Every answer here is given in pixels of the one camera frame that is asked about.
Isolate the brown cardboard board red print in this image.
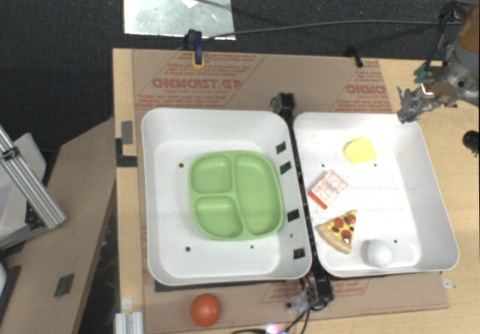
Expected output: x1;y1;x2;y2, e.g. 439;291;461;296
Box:
130;48;451;326

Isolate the red tomato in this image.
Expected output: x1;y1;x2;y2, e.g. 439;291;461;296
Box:
189;293;223;328

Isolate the yellow cheese piece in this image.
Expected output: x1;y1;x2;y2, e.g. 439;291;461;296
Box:
342;136;377;165

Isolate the green divided plate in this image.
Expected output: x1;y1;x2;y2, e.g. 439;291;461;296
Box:
187;149;284;242

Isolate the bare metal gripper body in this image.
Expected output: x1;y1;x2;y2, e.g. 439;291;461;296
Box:
416;62;480;109

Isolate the white plastic tray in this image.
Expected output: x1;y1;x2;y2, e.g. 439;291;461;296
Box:
292;111;461;278
140;107;314;287

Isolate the pizza slice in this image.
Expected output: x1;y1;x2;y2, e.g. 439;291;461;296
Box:
315;209;359;255

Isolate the orange and white packet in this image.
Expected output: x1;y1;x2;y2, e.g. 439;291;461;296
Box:
307;169;350;210

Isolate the thin black rod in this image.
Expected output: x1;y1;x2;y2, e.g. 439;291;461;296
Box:
283;110;326;282

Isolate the white egg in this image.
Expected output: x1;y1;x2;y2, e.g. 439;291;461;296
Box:
361;239;394;269

